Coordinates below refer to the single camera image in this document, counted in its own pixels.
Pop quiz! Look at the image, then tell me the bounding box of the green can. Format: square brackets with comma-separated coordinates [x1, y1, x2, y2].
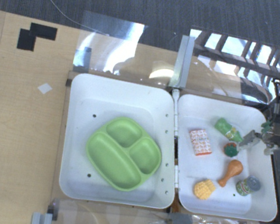
[234, 172, 263, 199]

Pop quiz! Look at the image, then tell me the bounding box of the white plastic tray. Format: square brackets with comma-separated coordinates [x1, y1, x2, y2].
[159, 92, 280, 224]
[51, 71, 194, 217]

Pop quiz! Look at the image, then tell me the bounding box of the orange and white carton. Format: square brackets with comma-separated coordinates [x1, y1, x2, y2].
[185, 126, 217, 159]

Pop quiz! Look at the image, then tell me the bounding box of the orange toy chicken drumstick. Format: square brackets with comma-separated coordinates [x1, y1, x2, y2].
[217, 156, 245, 191]

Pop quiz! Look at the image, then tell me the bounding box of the green and red toy vegetable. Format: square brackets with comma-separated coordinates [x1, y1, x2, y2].
[222, 141, 241, 158]

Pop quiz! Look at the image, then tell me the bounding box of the yellow toy corn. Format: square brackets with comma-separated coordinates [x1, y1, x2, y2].
[192, 177, 218, 202]

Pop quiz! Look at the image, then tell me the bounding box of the green plastic bottle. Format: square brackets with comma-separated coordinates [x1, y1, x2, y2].
[212, 116, 247, 144]

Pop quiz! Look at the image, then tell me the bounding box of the green divided plate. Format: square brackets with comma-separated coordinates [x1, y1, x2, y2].
[79, 110, 169, 198]

